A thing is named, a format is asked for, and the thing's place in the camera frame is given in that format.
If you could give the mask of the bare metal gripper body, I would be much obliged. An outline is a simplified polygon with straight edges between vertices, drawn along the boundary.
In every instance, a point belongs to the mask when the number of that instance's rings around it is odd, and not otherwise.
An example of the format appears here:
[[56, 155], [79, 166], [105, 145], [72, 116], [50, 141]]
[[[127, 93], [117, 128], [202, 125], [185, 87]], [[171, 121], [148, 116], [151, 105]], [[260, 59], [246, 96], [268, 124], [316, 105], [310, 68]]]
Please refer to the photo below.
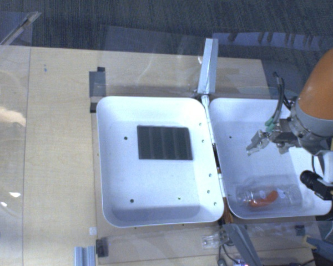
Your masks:
[[292, 133], [287, 119], [280, 119], [269, 133], [270, 142], [274, 143], [280, 154], [285, 154], [292, 147], [300, 147], [297, 137]]

